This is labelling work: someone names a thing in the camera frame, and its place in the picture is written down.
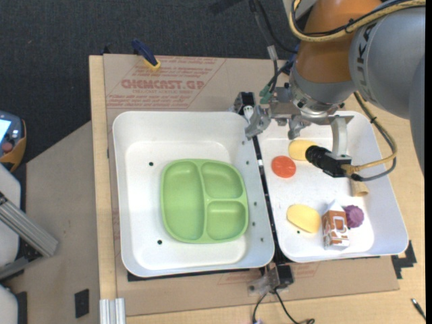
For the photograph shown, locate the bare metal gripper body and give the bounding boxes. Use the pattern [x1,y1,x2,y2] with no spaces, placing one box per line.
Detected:
[266,86,346,128]

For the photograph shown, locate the yellow toy potato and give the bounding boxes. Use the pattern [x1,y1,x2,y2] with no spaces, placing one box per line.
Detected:
[286,203,322,234]
[288,139,319,163]

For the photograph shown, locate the orange round slice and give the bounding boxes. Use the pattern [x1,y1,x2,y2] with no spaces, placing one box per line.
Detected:
[271,155,298,179]

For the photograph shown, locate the white plastic tray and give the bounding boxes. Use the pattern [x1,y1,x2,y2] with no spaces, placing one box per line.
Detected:
[255,110,410,264]
[111,110,275,278]

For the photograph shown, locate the brown cardboard board red print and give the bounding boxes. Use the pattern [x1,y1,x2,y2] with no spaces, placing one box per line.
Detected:
[103,53,401,317]

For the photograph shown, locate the beige cone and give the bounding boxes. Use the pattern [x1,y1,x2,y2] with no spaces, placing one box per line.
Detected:
[350,177,370,198]

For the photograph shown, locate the purple grapes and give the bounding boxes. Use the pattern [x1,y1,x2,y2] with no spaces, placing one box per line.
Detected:
[342,204,366,230]

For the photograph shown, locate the green divided plate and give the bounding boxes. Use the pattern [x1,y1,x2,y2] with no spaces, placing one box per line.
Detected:
[159,159,250,244]

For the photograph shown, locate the brown and white carton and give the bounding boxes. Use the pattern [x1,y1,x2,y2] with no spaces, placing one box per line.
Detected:
[321,199,351,251]

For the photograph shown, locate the black block with thin wires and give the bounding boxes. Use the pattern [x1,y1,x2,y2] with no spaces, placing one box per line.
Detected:
[247,263,295,296]
[232,91,256,115]

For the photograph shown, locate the black cylinder on white bracket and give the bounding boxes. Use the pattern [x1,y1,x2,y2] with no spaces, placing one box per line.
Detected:
[304,115,353,179]

